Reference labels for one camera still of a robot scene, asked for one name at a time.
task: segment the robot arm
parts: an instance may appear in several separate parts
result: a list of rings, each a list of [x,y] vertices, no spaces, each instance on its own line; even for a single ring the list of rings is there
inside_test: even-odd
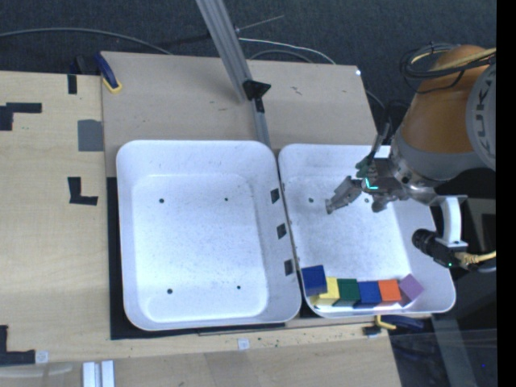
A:
[[[424,56],[442,53],[427,72],[413,70]],[[494,258],[475,258],[460,239],[460,203],[467,197],[441,196],[435,188],[474,168],[496,170],[496,50],[478,46],[431,45],[412,52],[402,62],[406,78],[423,80],[402,124],[393,136],[389,157],[376,158],[386,128],[371,152],[356,165],[356,178],[348,176],[326,200],[327,213],[343,208],[362,193],[372,196],[372,211],[389,202],[414,199],[440,206],[444,231],[418,230],[414,246],[444,267],[475,269]]]

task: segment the green block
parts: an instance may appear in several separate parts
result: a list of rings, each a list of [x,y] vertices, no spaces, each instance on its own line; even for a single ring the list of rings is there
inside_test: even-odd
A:
[[[339,278],[337,286],[339,287],[339,300],[333,306],[354,306],[360,301],[357,280]]]

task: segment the orange block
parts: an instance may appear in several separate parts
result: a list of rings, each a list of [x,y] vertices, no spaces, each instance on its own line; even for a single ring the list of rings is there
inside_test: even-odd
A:
[[[381,303],[380,306],[391,306],[402,300],[402,293],[397,280],[379,280]]]

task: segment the white cable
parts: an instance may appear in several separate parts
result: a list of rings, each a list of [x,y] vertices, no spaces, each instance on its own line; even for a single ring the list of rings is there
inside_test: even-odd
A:
[[[308,52],[316,53],[316,54],[324,57],[326,60],[328,60],[333,65],[336,65],[336,63],[330,57],[326,56],[324,53],[321,53],[321,52],[318,52],[317,50],[314,50],[313,48],[302,48],[301,46],[294,46],[292,44],[287,44],[287,43],[278,43],[278,42],[272,42],[272,41],[269,41],[269,40],[246,39],[246,38],[243,38],[243,37],[239,37],[239,40],[242,40],[244,42],[276,44],[278,46],[285,46],[286,48],[295,48],[297,50],[306,50]]]

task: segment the blue block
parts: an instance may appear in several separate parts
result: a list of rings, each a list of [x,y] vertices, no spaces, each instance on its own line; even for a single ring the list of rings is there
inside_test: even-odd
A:
[[[360,301],[353,308],[373,308],[381,303],[378,281],[362,281],[358,283]]]
[[[328,291],[326,283],[326,274],[322,265],[301,268],[303,277],[303,285],[305,286],[305,294],[307,297],[326,293]]]

